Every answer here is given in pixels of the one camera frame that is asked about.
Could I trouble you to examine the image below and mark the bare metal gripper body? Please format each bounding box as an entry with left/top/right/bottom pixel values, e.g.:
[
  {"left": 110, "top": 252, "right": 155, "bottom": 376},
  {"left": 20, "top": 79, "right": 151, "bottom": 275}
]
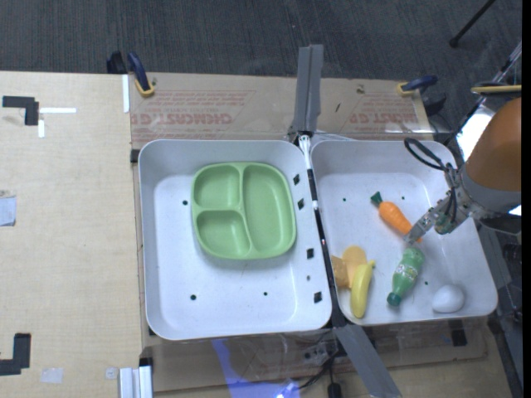
[{"left": 426, "top": 187, "right": 476, "bottom": 226}]

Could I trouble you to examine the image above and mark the orange carrot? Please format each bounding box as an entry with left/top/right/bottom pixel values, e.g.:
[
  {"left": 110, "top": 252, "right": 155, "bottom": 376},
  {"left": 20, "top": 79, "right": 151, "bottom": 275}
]
[{"left": 370, "top": 191, "right": 422, "bottom": 244}]

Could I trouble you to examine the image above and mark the green plastic bottle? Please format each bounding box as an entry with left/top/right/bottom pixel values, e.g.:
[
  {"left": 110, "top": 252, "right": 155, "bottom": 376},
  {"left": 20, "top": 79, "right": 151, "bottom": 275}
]
[{"left": 386, "top": 246, "right": 426, "bottom": 308}]

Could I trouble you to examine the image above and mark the white plastic tray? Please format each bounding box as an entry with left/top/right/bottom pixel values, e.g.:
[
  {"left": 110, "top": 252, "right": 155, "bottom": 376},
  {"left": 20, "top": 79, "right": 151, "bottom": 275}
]
[
  {"left": 137, "top": 138, "right": 334, "bottom": 342},
  {"left": 309, "top": 139, "right": 499, "bottom": 328}
]

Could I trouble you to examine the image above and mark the pale orange round biscuit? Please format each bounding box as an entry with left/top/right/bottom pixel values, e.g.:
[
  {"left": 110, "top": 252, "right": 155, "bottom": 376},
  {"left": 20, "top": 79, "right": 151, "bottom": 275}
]
[{"left": 341, "top": 245, "right": 368, "bottom": 290}]

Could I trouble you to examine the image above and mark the white egg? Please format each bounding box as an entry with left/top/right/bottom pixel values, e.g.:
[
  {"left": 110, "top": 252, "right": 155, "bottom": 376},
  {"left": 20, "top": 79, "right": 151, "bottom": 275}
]
[{"left": 431, "top": 284, "right": 466, "bottom": 314}]

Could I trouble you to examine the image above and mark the yellow banana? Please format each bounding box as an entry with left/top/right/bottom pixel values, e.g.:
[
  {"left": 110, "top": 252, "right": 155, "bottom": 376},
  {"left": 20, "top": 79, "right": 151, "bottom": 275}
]
[{"left": 349, "top": 260, "right": 377, "bottom": 320}]

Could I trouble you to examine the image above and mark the orange bread piece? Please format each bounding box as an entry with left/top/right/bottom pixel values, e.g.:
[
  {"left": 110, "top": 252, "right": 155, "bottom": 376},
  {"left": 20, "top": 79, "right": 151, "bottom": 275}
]
[{"left": 330, "top": 255, "right": 352, "bottom": 289}]

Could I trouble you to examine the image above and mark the green divided plate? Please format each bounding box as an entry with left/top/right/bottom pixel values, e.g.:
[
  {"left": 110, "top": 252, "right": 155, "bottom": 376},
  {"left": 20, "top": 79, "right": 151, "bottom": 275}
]
[{"left": 190, "top": 162, "right": 298, "bottom": 261}]

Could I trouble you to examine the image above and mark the brown cardboard board red print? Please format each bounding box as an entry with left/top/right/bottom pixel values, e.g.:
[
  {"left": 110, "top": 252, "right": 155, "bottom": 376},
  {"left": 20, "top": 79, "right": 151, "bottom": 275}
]
[{"left": 129, "top": 71, "right": 490, "bottom": 393}]

